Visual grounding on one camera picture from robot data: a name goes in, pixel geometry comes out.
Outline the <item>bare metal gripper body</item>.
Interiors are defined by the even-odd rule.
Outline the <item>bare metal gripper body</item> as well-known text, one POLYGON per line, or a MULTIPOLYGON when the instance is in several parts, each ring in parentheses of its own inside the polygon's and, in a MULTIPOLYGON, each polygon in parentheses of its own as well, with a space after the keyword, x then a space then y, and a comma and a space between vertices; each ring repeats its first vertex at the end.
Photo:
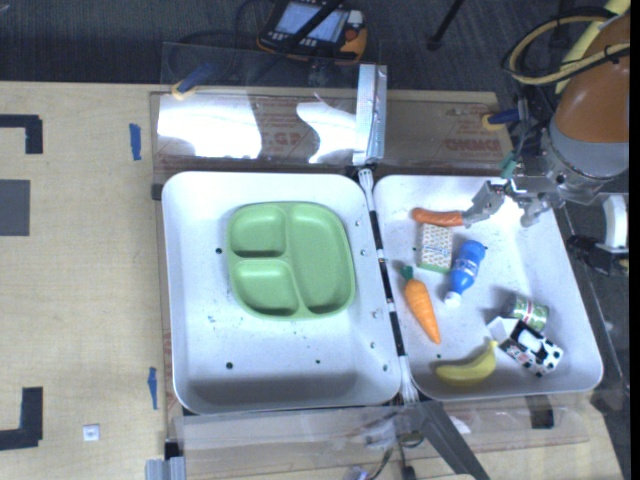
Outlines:
POLYGON ((591 205, 613 176, 594 176, 572 165, 544 161, 516 161, 508 168, 512 191, 522 200, 591 205))

